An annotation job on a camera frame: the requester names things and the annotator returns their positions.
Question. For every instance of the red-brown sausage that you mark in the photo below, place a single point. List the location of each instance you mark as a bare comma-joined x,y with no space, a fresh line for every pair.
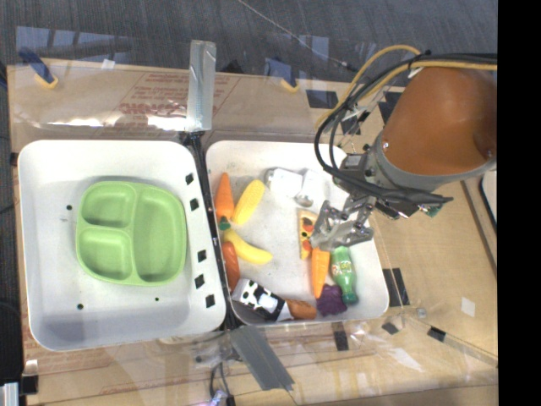
231,267

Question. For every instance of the green bottle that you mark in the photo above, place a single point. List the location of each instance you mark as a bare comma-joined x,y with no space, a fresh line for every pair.
344,271

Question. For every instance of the brown cardboard board, red print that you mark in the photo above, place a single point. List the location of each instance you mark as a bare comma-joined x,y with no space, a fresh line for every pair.
439,243

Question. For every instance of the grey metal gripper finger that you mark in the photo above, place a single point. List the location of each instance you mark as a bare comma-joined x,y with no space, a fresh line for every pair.
326,222
357,232

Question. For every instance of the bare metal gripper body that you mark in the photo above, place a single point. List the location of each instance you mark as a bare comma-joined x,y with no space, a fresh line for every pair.
358,175

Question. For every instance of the pizza slice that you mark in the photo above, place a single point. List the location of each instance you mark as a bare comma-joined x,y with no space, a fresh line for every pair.
305,226

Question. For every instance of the yellow banana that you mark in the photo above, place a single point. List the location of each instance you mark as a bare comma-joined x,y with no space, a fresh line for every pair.
249,250

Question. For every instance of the orange carrot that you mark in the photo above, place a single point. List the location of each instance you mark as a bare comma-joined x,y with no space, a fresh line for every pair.
320,269
224,197

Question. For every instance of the purple grapes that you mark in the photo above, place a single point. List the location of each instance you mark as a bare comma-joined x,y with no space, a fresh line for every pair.
331,300

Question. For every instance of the brown bread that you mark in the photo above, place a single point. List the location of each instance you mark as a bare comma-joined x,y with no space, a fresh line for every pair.
302,310

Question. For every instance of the yellow corn cob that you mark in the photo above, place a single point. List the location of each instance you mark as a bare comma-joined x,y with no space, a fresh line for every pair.
249,201

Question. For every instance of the green divided plate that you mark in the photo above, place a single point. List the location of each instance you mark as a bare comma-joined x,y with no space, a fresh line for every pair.
131,235

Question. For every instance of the black and white carton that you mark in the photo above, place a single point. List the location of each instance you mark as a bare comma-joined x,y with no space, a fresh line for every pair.
260,299

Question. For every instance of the white plastic tray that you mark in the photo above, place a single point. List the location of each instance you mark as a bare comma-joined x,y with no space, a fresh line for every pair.
55,235
279,235

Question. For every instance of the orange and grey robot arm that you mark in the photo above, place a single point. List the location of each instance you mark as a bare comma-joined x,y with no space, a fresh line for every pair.
439,121

